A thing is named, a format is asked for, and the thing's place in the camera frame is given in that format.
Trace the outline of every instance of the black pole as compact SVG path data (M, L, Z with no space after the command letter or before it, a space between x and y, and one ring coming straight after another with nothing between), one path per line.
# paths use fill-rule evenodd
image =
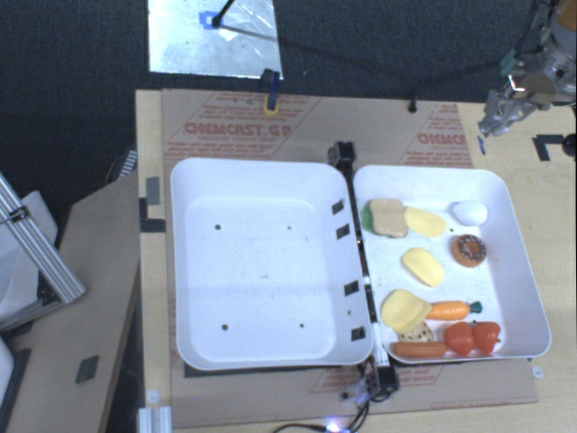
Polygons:
M234 3L234 0L228 0L228 2L226 2L226 4L224 5L223 9L220 11L219 14L217 14L211 24L215 29L218 29L220 27L221 22L223 21L224 15L226 14L226 12L228 11L228 9L231 7L231 5Z

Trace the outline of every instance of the clear plastic sheet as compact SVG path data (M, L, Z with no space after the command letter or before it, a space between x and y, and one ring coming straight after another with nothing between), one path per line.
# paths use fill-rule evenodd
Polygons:
M214 29L227 0L149 0L152 72L259 78L280 72L272 0L236 0Z

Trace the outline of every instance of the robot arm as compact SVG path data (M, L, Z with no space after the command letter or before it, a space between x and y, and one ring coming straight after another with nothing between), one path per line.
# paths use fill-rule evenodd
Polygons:
M575 102L577 0L552 2L555 11L542 30L539 46L523 53L522 45L538 7L533 0L525 33L501 62L507 83L501 91L489 92L485 117L479 122L483 135L499 136L537 109Z

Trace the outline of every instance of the toy donut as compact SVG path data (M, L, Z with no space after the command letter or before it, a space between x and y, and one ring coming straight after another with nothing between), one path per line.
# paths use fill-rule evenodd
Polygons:
M457 237L453 242L452 251L454 259L467 268L479 266L487 255L485 244L479 237L475 237L474 235L461 235Z

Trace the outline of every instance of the toy tomato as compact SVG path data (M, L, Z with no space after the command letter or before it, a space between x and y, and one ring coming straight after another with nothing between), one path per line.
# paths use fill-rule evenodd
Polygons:
M478 322L472 328L475 345L482 353L490 355L495 344L499 341L500 331L501 327L496 322Z
M474 346L471 326L466 322L457 322L449 326L444 332L444 342L455 353L461 356L468 355Z

